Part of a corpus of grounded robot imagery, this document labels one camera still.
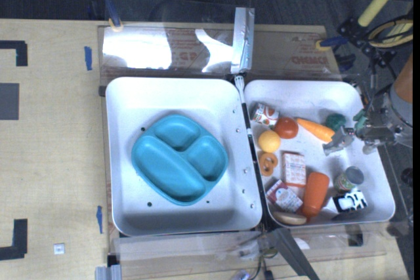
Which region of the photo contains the green broccoli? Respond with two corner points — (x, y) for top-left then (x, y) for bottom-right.
(325, 113), (347, 132)

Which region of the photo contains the orange carrot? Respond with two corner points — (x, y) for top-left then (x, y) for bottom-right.
(296, 117), (336, 144)

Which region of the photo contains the white plastic tray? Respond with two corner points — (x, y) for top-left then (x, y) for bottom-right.
(243, 79), (396, 229)
(104, 76), (264, 237)

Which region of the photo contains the yellow lemon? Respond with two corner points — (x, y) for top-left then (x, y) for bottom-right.
(257, 129), (282, 153)

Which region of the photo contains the black and white carton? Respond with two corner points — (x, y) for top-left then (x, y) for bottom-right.
(332, 190), (369, 214)

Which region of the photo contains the green can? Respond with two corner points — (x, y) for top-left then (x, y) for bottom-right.
(333, 166), (365, 195)

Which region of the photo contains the red tomato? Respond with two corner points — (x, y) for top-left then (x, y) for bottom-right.
(274, 116), (300, 140)

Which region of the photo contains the white and orange juice carton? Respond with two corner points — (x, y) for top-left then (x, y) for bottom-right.
(250, 102), (280, 127)

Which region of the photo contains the blue divided plate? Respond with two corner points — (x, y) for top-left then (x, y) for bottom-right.
(131, 113), (230, 207)

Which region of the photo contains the tan round biscuit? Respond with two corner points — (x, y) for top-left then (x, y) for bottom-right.
(272, 210), (308, 226)

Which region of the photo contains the orange doughnut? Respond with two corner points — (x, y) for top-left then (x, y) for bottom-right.
(259, 151), (279, 177)

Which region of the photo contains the brown cardboard board, red print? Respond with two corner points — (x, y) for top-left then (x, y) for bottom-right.
(97, 22), (387, 262)

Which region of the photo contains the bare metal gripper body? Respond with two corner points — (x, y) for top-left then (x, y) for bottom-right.
(355, 107), (398, 146)

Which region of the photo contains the orange and white packet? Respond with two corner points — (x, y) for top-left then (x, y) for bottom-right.
(281, 151), (307, 188)

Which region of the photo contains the orange bottle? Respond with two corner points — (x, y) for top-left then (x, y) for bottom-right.
(301, 171), (331, 219)

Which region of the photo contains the red and white carton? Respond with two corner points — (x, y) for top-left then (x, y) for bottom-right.
(265, 179), (304, 214)

